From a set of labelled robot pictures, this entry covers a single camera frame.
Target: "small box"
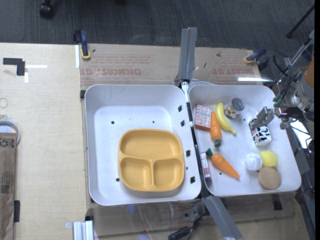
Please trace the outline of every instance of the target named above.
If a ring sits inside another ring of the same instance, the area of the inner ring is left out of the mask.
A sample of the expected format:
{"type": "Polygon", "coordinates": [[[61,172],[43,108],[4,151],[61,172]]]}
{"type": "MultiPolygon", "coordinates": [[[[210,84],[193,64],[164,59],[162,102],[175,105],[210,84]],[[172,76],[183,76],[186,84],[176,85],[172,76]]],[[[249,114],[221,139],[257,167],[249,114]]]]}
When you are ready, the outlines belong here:
{"type": "Polygon", "coordinates": [[[201,130],[210,131],[211,112],[211,107],[197,105],[195,111],[194,127],[201,130]]]}
{"type": "Polygon", "coordinates": [[[272,141],[270,131],[267,125],[263,125],[261,127],[255,128],[254,130],[251,131],[251,135],[253,138],[254,145],[256,147],[266,146],[272,141]]]}
{"type": "Polygon", "coordinates": [[[206,182],[211,182],[210,169],[208,165],[206,152],[200,153],[203,175],[206,182]]]}

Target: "white ball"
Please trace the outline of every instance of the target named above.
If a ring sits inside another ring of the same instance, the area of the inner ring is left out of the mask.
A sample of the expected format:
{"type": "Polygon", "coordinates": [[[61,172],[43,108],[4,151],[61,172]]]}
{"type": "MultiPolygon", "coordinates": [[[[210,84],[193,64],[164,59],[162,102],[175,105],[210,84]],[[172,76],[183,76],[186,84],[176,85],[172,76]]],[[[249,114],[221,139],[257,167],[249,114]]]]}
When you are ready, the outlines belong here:
{"type": "Polygon", "coordinates": [[[261,169],[263,160],[257,153],[248,153],[245,157],[244,164],[248,170],[256,171],[261,169]]]}

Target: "small bottle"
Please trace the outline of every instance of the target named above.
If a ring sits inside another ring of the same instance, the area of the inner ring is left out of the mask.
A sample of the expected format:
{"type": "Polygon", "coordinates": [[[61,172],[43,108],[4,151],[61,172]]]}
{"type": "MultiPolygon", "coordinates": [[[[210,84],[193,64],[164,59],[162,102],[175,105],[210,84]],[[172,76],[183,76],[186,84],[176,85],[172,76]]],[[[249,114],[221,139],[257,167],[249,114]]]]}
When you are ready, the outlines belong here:
{"type": "Polygon", "coordinates": [[[242,110],[245,109],[245,104],[239,98],[233,98],[231,103],[224,109],[224,114],[229,119],[235,119],[242,110]]]}
{"type": "Polygon", "coordinates": [[[212,179],[210,175],[206,152],[200,153],[200,157],[201,157],[201,164],[202,164],[204,179],[206,182],[209,183],[212,181],[212,179]]]}

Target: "gray metal bar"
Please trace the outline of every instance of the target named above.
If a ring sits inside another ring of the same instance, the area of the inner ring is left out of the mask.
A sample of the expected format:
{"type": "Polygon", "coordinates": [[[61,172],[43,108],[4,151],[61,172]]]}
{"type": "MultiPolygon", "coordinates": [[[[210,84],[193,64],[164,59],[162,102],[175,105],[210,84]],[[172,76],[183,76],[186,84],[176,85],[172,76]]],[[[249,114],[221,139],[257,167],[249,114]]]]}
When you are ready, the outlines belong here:
{"type": "Polygon", "coordinates": [[[94,224],[92,220],[73,223],[73,240],[94,240],[94,224]]]}
{"type": "Polygon", "coordinates": [[[219,197],[210,195],[203,199],[203,203],[225,240],[243,239],[243,236],[219,197]]]}
{"type": "Polygon", "coordinates": [[[191,80],[195,64],[195,49],[197,41],[197,28],[182,29],[180,45],[179,80],[191,80]]]}

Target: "white tape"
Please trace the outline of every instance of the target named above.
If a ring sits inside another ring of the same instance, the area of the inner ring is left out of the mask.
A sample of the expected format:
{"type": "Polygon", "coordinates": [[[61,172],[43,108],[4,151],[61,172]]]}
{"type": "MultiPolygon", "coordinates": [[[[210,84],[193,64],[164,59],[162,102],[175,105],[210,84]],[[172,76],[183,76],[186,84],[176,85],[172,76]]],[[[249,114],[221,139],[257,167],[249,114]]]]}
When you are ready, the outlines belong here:
{"type": "Polygon", "coordinates": [[[75,45],[75,68],[80,68],[80,54],[79,54],[79,45],[75,45]]]}
{"type": "Polygon", "coordinates": [[[25,71],[24,72],[24,82],[27,84],[29,83],[29,73],[28,71],[25,71]]]}
{"type": "Polygon", "coordinates": [[[25,65],[26,69],[47,69],[48,65],[25,65]]]}

